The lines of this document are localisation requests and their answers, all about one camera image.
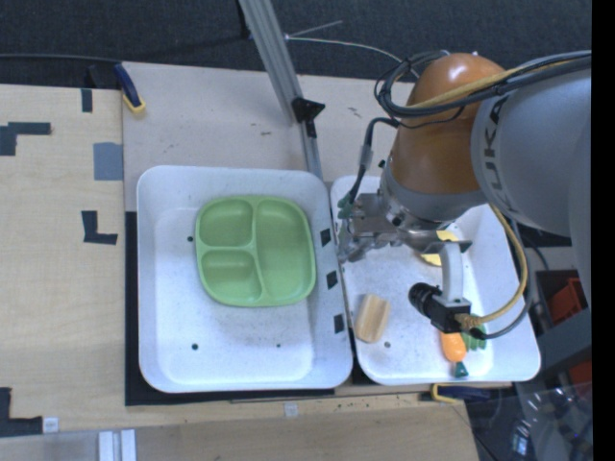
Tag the orange carrot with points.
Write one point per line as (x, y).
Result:
(454, 347)

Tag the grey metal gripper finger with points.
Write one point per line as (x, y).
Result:
(347, 251)
(367, 246)

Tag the small teal green piece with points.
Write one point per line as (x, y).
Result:
(461, 370)

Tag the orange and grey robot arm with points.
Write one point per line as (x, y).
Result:
(442, 152)

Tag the tan toy bread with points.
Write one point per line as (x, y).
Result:
(371, 318)

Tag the yellow banana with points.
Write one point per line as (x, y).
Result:
(430, 259)

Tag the pale wood board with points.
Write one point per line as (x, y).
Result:
(216, 128)

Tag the white plastic tray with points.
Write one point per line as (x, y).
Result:
(240, 344)
(408, 353)

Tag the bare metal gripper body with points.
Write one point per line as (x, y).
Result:
(372, 214)

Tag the black cylinder on white bracket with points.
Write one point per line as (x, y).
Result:
(451, 276)

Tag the green divided plate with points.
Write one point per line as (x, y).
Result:
(283, 252)

